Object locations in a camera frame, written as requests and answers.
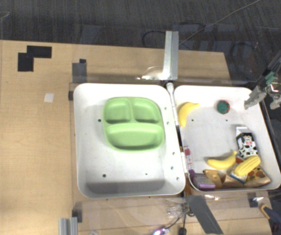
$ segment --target green plate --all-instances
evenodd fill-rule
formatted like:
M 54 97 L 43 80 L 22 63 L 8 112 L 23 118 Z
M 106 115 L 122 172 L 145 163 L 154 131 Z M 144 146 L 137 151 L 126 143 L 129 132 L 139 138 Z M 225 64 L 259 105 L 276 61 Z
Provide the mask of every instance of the green plate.
M 118 151 L 149 151 L 164 143 L 164 124 L 158 105 L 142 97 L 114 97 L 103 109 L 108 145 Z

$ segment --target dark floor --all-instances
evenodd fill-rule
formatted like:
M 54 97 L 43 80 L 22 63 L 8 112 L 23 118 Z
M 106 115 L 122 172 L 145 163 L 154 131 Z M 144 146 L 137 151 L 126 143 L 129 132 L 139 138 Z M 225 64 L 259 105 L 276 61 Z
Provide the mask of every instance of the dark floor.
M 0 0 L 0 11 L 10 12 L 2 38 L 163 48 L 161 31 L 177 30 L 182 41 L 253 1 Z M 246 82 L 262 74 L 280 47 L 281 0 L 261 0 L 180 48 L 224 52 L 232 79 Z M 281 121 L 281 108 L 269 114 Z

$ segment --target white tray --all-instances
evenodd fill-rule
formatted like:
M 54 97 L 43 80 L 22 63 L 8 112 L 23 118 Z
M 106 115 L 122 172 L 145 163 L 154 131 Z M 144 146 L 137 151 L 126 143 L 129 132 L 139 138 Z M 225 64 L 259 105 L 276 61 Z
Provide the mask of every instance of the white tray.
M 204 169 L 213 169 L 206 163 L 207 158 L 224 158 L 231 155 L 233 150 L 238 151 L 236 127 L 247 126 L 256 141 L 260 165 L 271 179 L 271 183 L 255 189 L 276 189 L 281 185 L 281 173 L 260 106 L 244 109 L 244 101 L 250 92 L 249 89 L 236 87 L 177 87 L 174 97 L 178 107 L 185 102 L 200 104 L 188 115 L 186 127 L 181 128 L 182 138 L 192 153 L 195 172 L 202 173 Z M 230 112 L 223 115 L 216 110 L 219 100 L 229 102 Z M 252 188 L 229 190 L 245 191 Z
M 165 142 L 157 150 L 122 152 L 103 133 L 103 106 L 113 97 L 153 100 L 162 113 Z M 168 92 L 157 85 L 81 84 L 73 94 L 77 181 L 91 198 L 173 195 L 185 186 L 180 148 Z

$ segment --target corn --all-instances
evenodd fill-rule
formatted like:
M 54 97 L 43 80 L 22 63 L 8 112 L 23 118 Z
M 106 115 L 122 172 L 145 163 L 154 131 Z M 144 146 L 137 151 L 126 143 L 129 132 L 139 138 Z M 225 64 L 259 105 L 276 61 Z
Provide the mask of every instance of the corn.
M 244 162 L 241 162 L 234 170 L 237 176 L 244 176 L 251 172 L 260 164 L 261 160 L 259 156 L 250 156 Z

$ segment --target wooden table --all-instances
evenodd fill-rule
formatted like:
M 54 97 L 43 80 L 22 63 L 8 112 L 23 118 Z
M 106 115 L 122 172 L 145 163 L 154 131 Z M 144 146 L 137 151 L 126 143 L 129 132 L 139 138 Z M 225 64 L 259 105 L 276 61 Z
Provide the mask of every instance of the wooden table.
M 18 53 L 26 52 L 27 45 L 51 46 L 52 58 L 35 58 L 34 72 L 18 72 Z M 0 41 L 0 235 L 58 234 L 59 218 L 71 216 L 74 187 L 68 92 L 72 63 L 79 59 L 87 60 L 88 76 L 120 76 L 128 71 L 138 77 L 149 67 L 163 65 L 164 50 Z M 229 79 L 222 53 L 180 51 L 179 76 L 188 75 Z M 46 93 L 54 94 L 52 103 L 44 102 Z M 271 234 L 267 219 L 257 208 L 243 203 L 239 209 L 233 203 L 229 202 L 229 214 L 221 207 L 213 210 L 225 234 Z M 111 225 L 117 228 L 100 229 L 100 235 L 151 234 L 160 226 L 159 221 L 156 226 L 140 226 L 137 220 L 133 226 L 128 212 L 116 204 L 108 214 L 119 215 L 121 221 L 127 219 L 132 228 L 116 225 L 114 218 Z M 149 216 L 157 216 L 158 209 Z M 101 220 L 100 209 L 96 210 Z M 187 234 L 204 234 L 196 218 L 187 219 L 186 227 Z M 177 229 L 174 226 L 171 234 L 177 234 Z M 79 234 L 88 235 L 89 231 Z

